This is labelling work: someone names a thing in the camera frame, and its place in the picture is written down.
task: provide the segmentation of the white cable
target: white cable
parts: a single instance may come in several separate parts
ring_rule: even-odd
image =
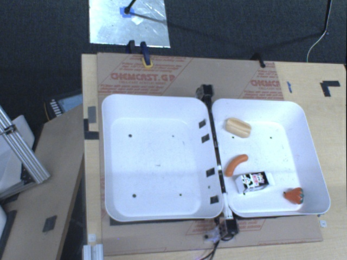
[[[313,47],[315,47],[316,44],[317,44],[318,42],[320,42],[320,40],[321,40],[321,39],[326,35],[326,33],[327,33],[327,26],[328,26],[328,23],[329,23],[329,17],[330,17],[330,12],[331,12],[331,5],[332,5],[332,0],[330,0],[329,12],[327,13],[327,18],[326,18],[326,29],[325,29],[325,31],[323,32],[323,34],[320,36],[320,38],[313,44],[313,46],[310,47],[309,52],[307,52],[306,62],[309,62],[309,55],[310,55],[311,50],[313,49]]]

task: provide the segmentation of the metal plate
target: metal plate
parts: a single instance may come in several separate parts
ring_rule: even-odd
[[[121,13],[132,0],[89,0],[90,42],[170,47],[164,0],[137,0],[130,15]]]

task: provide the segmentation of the metal frame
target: metal frame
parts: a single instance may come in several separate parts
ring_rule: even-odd
[[[13,194],[26,190],[27,188],[35,185],[35,183],[40,184],[50,177],[48,171],[41,165],[37,157],[34,155],[34,152],[23,140],[16,126],[12,123],[11,119],[7,116],[6,112],[1,106],[0,136],[5,139],[34,180],[34,183],[25,184],[24,182],[21,182],[12,186],[11,188],[0,193],[0,199],[7,198]]]
[[[102,244],[84,245],[83,260],[104,260],[104,246]]]

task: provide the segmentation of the hinged white box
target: hinged white box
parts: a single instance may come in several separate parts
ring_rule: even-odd
[[[304,111],[288,101],[219,99],[212,108],[221,158],[217,165],[208,109],[191,97],[114,94],[102,103],[105,204],[121,222],[218,216],[227,203],[241,217],[311,215],[330,207]],[[225,129],[228,118],[252,127],[248,138]],[[219,178],[239,154],[249,160]],[[235,177],[271,173],[274,185],[246,195]],[[224,181],[227,201],[223,200]],[[304,202],[283,192],[301,187]]]

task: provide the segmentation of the black wire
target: black wire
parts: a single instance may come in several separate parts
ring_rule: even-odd
[[[223,238],[221,238],[221,240],[224,241],[224,242],[227,242],[227,241],[229,241],[229,240],[231,240],[233,238],[234,238],[234,235],[226,235]]]
[[[200,260],[205,260],[205,259],[207,259],[210,256],[211,256],[211,258],[209,258],[209,260],[212,260],[214,255],[215,255],[215,253],[216,253],[218,245],[219,245],[219,241],[217,241],[215,243],[215,246],[213,247],[213,250],[209,254],[207,254],[204,258],[201,258]]]

